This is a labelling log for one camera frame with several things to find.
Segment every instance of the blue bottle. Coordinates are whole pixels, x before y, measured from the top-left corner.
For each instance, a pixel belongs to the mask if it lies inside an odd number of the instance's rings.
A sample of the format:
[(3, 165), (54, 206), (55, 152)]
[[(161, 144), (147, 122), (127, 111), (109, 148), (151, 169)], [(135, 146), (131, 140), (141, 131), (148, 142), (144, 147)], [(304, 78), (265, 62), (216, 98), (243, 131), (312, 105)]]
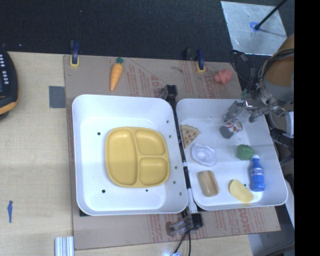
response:
[(265, 175), (259, 159), (257, 154), (252, 156), (252, 167), (250, 169), (251, 190), (255, 192), (265, 190)]

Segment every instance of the blue clamp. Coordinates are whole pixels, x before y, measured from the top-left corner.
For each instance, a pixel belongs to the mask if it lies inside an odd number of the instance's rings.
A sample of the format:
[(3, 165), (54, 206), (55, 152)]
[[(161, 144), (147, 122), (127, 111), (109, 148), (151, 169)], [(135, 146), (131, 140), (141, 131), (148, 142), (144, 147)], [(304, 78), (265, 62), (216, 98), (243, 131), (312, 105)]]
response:
[(70, 56), (70, 65), (71, 67), (78, 67), (79, 66), (79, 41), (78, 40), (72, 40), (70, 42), (70, 51), (71, 51), (71, 56)]
[(196, 51), (196, 59), (197, 61), (197, 65), (196, 68), (198, 70), (198, 72), (205, 72), (205, 56), (204, 56), (204, 52), (198, 48), (198, 50)]
[[(181, 52), (180, 54), (180, 60), (182, 61), (192, 61), (193, 57), (191, 55), (191, 49), (190, 47), (187, 47), (184, 51)], [(198, 70), (198, 72), (202, 73), (205, 72), (205, 56), (203, 51), (198, 48), (198, 50), (196, 51), (196, 57), (194, 58), (195, 61), (197, 61), (196, 63), (196, 68)]]

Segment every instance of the gray tape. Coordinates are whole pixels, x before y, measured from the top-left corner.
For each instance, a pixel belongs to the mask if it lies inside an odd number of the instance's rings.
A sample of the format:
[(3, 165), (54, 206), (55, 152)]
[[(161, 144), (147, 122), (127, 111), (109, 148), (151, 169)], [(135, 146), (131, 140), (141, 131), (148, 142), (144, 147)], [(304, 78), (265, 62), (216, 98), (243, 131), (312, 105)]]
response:
[(63, 109), (66, 107), (64, 86), (49, 86), (49, 106), (51, 109)]

